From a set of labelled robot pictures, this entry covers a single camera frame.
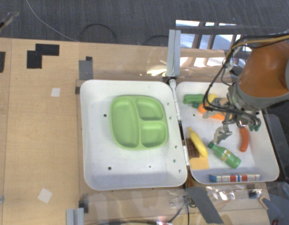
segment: white label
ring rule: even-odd
[[[60,97],[61,88],[53,88],[51,97]]]
[[[48,203],[51,199],[52,192],[43,188],[38,196],[38,199],[44,203]]]

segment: green bottle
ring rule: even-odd
[[[213,142],[210,142],[208,148],[213,149],[216,156],[232,168],[238,167],[241,163],[240,158],[236,157],[233,153],[231,153],[231,151],[224,147],[218,147]]]

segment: green plate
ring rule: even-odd
[[[122,148],[142,150],[160,147],[168,139],[161,103],[147,96],[120,96],[110,108],[112,137]]]

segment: gray carpet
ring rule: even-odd
[[[53,28],[72,39],[86,42],[117,41],[119,44],[141,45],[151,36],[168,35],[169,29],[175,28],[176,19],[259,26],[251,33],[267,34],[289,29],[289,0],[28,1],[36,14]],[[1,37],[67,40],[39,22],[24,0],[0,0],[0,21],[8,12],[20,12],[20,15]],[[93,23],[96,25],[84,30]],[[148,43],[166,44],[167,39],[163,37]],[[280,117],[289,143],[289,102],[269,111]]]

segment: colorful box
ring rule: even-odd
[[[258,181],[260,180],[260,174],[251,173],[251,172],[235,172],[234,175],[238,176],[239,182],[249,182],[249,181]]]
[[[238,182],[238,175],[232,173],[209,174],[210,181],[214,182]]]

